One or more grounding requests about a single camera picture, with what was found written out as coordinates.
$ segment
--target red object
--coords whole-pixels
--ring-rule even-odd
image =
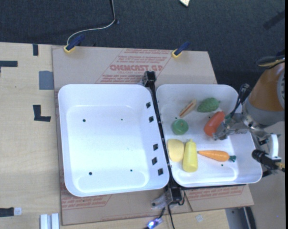
[[[217,128],[220,126],[224,119],[225,113],[223,111],[216,112],[204,127],[205,134],[213,137],[213,133],[216,132]]]

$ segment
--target white cable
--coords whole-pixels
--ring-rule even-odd
[[[78,32],[72,34],[72,35],[68,38],[68,40],[67,40],[67,45],[69,45],[69,40],[70,40],[73,36],[75,36],[76,34],[78,34],[78,33],[85,32],[85,31],[96,31],[96,30],[102,30],[102,29],[106,29],[106,28],[112,26],[112,25],[114,24],[114,22],[116,21],[115,12],[114,12],[114,4],[113,4],[113,0],[111,0],[111,6],[112,6],[112,11],[113,11],[113,21],[112,21],[110,24],[108,24],[108,25],[106,25],[106,26],[104,26],[104,27],[91,28],[91,29],[86,29],[86,30],[83,30],[83,31],[78,31]]]

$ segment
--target white triangle paper scrap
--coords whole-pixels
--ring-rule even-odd
[[[184,6],[188,7],[190,0],[179,0]]]

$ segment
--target cardboard sheet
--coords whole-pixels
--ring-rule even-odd
[[[166,83],[215,84],[208,53],[183,51],[175,59],[170,50],[77,47],[66,54],[61,46],[54,46],[52,60],[63,225],[158,216],[160,211],[151,209],[151,201],[162,195],[162,189],[86,198],[75,197],[67,191],[61,155],[58,91],[72,83],[137,84],[145,71],[155,71],[156,88]],[[186,195],[187,202],[173,207],[173,213],[253,205],[248,185],[187,190]]]

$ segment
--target toy carrot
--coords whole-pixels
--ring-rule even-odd
[[[220,161],[220,162],[224,162],[227,160],[231,160],[234,162],[236,160],[235,155],[230,156],[227,152],[220,151],[220,150],[202,150],[202,151],[198,151],[198,154]]]

